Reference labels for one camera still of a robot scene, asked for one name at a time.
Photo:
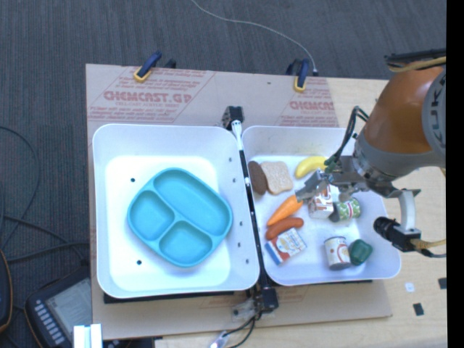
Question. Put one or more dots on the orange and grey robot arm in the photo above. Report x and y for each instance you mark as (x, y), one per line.
(398, 118)

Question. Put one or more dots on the brown cardboard board red print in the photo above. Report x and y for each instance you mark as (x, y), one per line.
(217, 96)

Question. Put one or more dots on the orange carrot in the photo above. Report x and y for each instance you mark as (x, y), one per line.
(284, 210)

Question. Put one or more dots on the white plastic tray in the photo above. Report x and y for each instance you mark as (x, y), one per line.
(311, 270)
(119, 277)

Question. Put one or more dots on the green and white can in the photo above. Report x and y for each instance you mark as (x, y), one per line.
(349, 209)

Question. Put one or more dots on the small white orange carton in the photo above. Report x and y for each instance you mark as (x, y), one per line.
(320, 209)

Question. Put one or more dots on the yellow banana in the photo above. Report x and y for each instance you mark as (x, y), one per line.
(308, 166)

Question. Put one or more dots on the black cylinder on white bracket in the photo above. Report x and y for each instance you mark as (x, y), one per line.
(393, 230)

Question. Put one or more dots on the green bell pepper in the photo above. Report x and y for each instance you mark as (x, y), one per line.
(360, 252)

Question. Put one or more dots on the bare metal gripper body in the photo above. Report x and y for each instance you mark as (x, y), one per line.
(357, 178)

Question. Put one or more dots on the white red blue carton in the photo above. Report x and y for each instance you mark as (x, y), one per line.
(288, 245)

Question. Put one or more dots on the white and orange can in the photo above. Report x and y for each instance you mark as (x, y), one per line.
(337, 253)

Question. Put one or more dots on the tan bread slice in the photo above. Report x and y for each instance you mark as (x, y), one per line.
(278, 177)

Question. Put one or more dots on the thin black and white rod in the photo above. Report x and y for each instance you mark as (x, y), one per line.
(250, 201)

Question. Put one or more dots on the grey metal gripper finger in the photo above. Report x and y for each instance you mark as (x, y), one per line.
(347, 195)
(311, 189)

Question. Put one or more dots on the orange sausage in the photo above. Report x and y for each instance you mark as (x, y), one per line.
(284, 227)

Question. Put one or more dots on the blue divided plate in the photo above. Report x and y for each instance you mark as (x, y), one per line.
(181, 216)

